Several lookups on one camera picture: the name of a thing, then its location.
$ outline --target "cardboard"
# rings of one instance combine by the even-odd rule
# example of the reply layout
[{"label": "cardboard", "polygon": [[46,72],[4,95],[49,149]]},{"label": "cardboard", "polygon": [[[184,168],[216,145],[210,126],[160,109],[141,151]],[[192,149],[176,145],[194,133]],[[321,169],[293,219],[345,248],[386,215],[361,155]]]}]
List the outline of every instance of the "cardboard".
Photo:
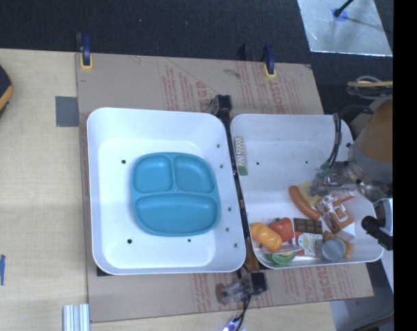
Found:
[{"label": "cardboard", "polygon": [[[232,97],[231,116],[243,113],[322,114],[309,66],[277,63],[276,77],[254,61],[220,61],[94,54],[93,68],[81,69],[76,55],[83,208],[91,322],[161,317],[241,309],[223,305],[216,288],[237,280],[236,273],[100,273],[92,256],[86,121],[101,107],[205,112],[217,94]],[[366,265],[327,265],[266,270],[268,291],[250,308],[313,303],[373,295]]]}]

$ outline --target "silver metal sheet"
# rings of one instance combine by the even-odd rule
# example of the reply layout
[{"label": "silver metal sheet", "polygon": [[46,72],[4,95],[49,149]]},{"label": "silver metal sheet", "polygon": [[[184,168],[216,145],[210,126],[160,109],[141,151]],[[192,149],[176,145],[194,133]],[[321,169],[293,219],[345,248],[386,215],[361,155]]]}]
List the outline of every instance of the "silver metal sheet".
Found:
[{"label": "silver metal sheet", "polygon": [[353,0],[336,18],[334,10],[348,0],[297,0],[312,52],[391,57],[374,0]]}]

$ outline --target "yellow sponge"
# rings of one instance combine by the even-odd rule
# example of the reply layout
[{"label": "yellow sponge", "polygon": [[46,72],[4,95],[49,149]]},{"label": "yellow sponge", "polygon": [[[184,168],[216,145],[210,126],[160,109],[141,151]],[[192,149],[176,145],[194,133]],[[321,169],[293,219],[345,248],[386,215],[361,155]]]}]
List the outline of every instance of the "yellow sponge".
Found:
[{"label": "yellow sponge", "polygon": [[302,194],[303,198],[308,202],[310,206],[315,205],[318,203],[322,197],[320,195],[311,196],[307,193],[307,187],[311,186],[312,183],[310,181],[305,181],[304,183],[297,185],[298,190]]}]

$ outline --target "divided blue plate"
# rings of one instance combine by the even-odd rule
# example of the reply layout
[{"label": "divided blue plate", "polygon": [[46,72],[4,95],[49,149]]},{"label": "divided blue plate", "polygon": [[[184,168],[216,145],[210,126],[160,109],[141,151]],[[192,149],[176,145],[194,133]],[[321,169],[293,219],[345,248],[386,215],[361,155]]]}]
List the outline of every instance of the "divided blue plate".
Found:
[{"label": "divided blue plate", "polygon": [[212,169],[193,154],[158,152],[140,157],[133,165],[130,191],[136,222],[151,234],[203,234],[220,218]]}]

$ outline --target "wooden table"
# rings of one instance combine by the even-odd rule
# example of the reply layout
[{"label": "wooden table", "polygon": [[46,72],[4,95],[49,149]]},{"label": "wooden table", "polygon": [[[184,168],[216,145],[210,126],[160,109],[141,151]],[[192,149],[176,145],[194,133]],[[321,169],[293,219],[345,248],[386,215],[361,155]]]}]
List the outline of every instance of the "wooden table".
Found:
[{"label": "wooden table", "polygon": [[[73,52],[0,49],[14,94],[0,119],[1,330],[62,330],[88,302],[78,128],[57,127],[55,97],[76,97]],[[93,323],[91,330],[215,331],[232,312]],[[335,330],[328,302],[246,312],[253,330]]]}]

